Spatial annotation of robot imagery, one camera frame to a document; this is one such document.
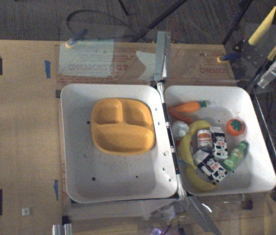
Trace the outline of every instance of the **banana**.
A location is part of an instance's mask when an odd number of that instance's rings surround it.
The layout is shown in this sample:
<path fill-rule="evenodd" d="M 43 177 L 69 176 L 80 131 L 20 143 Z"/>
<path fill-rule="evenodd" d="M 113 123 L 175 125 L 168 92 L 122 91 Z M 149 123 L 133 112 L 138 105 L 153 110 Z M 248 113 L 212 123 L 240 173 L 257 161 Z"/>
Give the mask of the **banana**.
<path fill-rule="evenodd" d="M 190 142 L 192 139 L 192 136 L 197 133 L 201 129 L 206 129 L 209 128 L 211 125 L 205 121 L 205 120 L 199 120 L 193 122 L 191 125 L 189 125 L 189 132 L 183 136 L 180 146 L 179 146 L 179 151 L 182 160 L 190 165 L 194 170 L 197 168 L 195 163 L 193 162 L 192 154 L 193 150 L 190 146 Z"/>
<path fill-rule="evenodd" d="M 195 170 L 190 166 L 187 166 L 186 168 L 186 177 L 193 184 L 193 186 L 197 188 L 199 191 L 208 192 L 219 188 L 218 185 L 211 184 L 201 179 L 196 174 Z"/>

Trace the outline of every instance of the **tomato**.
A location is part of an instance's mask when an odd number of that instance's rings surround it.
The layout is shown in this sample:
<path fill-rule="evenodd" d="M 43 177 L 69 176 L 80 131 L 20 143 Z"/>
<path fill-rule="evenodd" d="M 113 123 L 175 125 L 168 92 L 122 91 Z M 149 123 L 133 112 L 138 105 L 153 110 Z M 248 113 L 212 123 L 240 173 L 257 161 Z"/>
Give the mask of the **tomato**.
<path fill-rule="evenodd" d="M 245 123 L 233 118 L 227 122 L 226 129 L 232 136 L 239 136 L 245 131 Z"/>

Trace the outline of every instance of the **soda can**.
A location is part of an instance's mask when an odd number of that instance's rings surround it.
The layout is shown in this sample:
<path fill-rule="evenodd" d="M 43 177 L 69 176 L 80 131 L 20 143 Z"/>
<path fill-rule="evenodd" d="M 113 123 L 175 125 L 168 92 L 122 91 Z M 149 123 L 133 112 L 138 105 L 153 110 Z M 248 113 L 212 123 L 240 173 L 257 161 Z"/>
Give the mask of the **soda can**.
<path fill-rule="evenodd" d="M 198 149 L 212 151 L 212 133 L 209 130 L 199 130 L 197 133 Z"/>

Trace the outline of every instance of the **carrot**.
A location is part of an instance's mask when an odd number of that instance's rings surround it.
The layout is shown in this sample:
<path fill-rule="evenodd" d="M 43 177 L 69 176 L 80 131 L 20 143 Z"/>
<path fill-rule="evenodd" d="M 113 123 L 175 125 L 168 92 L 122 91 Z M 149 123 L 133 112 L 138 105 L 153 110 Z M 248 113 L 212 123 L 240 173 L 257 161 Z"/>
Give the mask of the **carrot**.
<path fill-rule="evenodd" d="M 168 107 L 168 113 L 170 114 L 170 116 L 176 120 L 179 120 L 179 121 L 183 121 L 184 123 L 186 124 L 192 124 L 193 123 L 193 119 L 192 117 L 188 117 L 188 116 L 185 116 L 184 114 L 182 113 L 179 113 L 177 112 L 174 107 Z"/>
<path fill-rule="evenodd" d="M 198 111 L 201 107 L 206 107 L 206 102 L 199 103 L 197 101 L 191 101 L 185 104 L 174 106 L 174 110 L 179 113 L 193 113 Z"/>

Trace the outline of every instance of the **toy bottle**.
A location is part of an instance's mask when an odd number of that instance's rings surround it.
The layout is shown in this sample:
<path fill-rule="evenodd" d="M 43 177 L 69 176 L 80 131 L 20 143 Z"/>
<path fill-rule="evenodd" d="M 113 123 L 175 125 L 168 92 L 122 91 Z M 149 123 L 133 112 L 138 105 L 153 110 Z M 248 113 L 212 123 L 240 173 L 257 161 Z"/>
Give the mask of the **toy bottle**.
<path fill-rule="evenodd" d="M 231 151 L 229 158 L 225 159 L 223 162 L 223 167 L 227 171 L 233 171 L 237 167 L 239 162 L 245 157 L 248 145 L 247 142 L 242 141 L 239 143 L 238 147 Z"/>

